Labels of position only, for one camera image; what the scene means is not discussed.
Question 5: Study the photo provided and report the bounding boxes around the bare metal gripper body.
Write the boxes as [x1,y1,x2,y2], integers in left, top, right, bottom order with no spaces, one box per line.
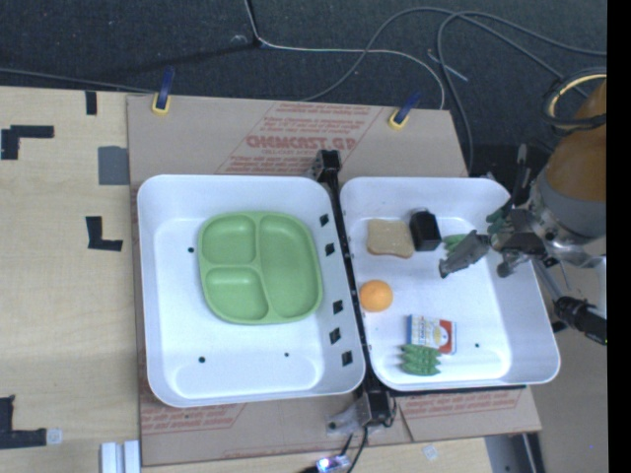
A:
[490,208,606,268]

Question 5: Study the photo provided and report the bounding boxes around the green pea pods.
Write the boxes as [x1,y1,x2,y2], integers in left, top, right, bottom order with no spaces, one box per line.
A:
[442,233,470,256]
[398,343,442,377]

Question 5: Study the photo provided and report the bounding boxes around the small black box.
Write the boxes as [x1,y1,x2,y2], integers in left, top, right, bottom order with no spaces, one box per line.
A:
[408,207,444,252]

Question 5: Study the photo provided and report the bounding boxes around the white plastic tray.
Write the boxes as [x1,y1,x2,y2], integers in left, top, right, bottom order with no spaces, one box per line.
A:
[136,173,367,409]
[339,175,562,392]

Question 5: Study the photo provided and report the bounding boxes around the tan bread slice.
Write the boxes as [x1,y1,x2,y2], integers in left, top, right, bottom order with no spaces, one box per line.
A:
[366,218,415,260]

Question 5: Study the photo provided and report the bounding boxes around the white blue red carton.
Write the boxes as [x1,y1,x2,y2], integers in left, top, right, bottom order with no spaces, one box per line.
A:
[405,313,458,356]

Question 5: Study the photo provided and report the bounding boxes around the orange fruit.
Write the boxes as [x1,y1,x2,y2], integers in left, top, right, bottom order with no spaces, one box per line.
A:
[358,279,394,313]

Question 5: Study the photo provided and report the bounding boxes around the thin black rod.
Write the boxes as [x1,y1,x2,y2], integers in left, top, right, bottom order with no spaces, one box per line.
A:
[327,176,378,395]

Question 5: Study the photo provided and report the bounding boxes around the green divided plate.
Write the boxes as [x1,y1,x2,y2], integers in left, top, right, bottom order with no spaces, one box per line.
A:
[197,210,324,326]

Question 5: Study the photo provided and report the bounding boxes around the brown cardboard board red print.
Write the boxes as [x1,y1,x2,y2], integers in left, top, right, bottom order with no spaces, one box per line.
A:
[125,94,542,467]

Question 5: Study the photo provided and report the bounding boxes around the black cylinder on white bracket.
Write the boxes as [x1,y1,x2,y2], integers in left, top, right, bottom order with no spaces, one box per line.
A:
[552,254,608,347]

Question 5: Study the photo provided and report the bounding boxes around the black block with thin wires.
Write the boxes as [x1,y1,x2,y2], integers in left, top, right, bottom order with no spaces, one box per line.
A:
[307,149,344,184]
[362,389,396,427]

